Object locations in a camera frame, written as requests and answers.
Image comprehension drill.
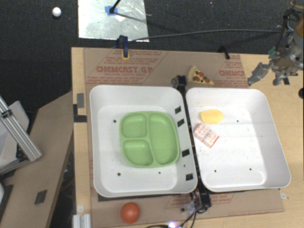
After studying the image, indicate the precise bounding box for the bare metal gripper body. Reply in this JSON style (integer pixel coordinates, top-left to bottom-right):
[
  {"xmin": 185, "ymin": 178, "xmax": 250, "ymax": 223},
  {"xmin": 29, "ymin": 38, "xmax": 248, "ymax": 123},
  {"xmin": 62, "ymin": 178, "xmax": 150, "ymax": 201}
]
[{"xmin": 268, "ymin": 45, "xmax": 304, "ymax": 78}]

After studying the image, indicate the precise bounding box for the toy pizza slice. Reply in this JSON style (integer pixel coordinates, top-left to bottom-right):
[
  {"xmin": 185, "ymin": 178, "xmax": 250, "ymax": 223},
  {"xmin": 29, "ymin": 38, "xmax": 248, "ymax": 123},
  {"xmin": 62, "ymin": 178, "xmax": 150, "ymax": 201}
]
[{"xmin": 187, "ymin": 65, "xmax": 214, "ymax": 86}]

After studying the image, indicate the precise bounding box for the yellow biscuit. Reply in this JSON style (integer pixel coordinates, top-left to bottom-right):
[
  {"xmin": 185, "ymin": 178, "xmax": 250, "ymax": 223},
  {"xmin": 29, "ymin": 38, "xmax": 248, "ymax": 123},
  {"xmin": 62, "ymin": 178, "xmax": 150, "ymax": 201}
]
[{"xmin": 199, "ymin": 109, "xmax": 224, "ymax": 125}]

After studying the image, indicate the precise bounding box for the white plastic tray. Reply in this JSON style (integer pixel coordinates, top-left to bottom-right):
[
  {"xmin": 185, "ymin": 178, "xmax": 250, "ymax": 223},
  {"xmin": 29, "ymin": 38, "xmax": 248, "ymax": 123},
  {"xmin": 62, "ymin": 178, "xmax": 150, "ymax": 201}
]
[
  {"xmin": 89, "ymin": 84, "xmax": 199, "ymax": 198},
  {"xmin": 185, "ymin": 87, "xmax": 292, "ymax": 193}
]

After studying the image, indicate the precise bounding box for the pink and white packet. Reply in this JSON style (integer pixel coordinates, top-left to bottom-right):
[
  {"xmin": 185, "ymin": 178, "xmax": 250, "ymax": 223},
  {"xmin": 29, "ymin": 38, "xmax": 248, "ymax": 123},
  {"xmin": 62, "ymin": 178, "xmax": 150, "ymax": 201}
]
[{"xmin": 192, "ymin": 123, "xmax": 219, "ymax": 149}]

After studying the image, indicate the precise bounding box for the thin black rod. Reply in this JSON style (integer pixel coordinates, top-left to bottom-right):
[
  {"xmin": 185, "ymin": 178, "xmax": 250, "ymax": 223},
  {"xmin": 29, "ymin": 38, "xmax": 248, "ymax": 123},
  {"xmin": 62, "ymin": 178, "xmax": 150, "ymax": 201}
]
[{"xmin": 179, "ymin": 84, "xmax": 207, "ymax": 200}]

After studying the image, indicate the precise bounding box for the brown cardboard board red print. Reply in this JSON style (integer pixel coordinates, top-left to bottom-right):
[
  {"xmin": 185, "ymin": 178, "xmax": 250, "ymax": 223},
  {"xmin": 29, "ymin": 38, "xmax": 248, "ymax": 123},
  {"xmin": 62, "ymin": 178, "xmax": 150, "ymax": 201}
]
[{"xmin": 83, "ymin": 47, "xmax": 285, "ymax": 228}]

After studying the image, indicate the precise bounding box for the green divided plate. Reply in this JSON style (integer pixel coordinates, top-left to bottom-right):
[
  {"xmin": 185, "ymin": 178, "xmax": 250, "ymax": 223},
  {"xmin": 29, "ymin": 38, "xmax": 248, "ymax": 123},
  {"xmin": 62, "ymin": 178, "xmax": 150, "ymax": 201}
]
[{"xmin": 119, "ymin": 111, "xmax": 180, "ymax": 169}]

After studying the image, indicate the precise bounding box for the red ball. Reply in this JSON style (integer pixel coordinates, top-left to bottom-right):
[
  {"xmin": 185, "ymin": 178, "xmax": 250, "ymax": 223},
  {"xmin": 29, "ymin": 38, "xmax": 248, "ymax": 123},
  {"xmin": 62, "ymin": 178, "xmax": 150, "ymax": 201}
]
[{"xmin": 120, "ymin": 202, "xmax": 141, "ymax": 224}]

